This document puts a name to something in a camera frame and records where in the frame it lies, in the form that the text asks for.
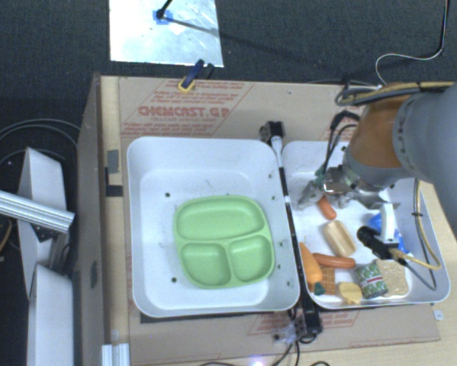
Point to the brown cardboard board, red print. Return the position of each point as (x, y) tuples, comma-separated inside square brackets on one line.
[(197, 109)]

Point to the yellow toy food piece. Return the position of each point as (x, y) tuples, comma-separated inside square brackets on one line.
[(349, 293)]

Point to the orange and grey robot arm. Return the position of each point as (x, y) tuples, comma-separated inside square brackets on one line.
[(434, 128)]

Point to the black cylinder on white bracket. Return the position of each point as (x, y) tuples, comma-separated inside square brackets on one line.
[(377, 242)]

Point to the orange carrot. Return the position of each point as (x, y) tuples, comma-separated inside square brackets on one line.
[(312, 265)]

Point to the thin black and white rod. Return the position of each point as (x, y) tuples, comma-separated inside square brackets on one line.
[(285, 189)]

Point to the green and white can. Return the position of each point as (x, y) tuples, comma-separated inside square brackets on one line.
[(371, 280)]

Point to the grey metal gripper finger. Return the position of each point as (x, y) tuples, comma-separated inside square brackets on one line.
[(342, 201), (308, 194)]

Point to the short orange sausage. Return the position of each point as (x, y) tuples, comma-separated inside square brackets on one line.
[(327, 208)]

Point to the long orange sausage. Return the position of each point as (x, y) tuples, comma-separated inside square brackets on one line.
[(335, 260)]

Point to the green divided plate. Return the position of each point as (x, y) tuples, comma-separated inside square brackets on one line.
[(220, 238)]

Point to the tan hot dog bun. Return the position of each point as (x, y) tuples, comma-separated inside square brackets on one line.
[(338, 238)]

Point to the orange waffle biscuit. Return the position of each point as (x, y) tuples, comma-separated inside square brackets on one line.
[(329, 280)]

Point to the beige bread slice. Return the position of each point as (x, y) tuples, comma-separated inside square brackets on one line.
[(394, 278)]

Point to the blue packet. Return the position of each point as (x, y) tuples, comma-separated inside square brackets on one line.
[(376, 221)]

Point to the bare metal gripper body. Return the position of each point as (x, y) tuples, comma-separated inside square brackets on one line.
[(338, 183)]

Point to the white plastic tray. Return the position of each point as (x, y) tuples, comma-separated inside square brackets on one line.
[(365, 216), (197, 166)]

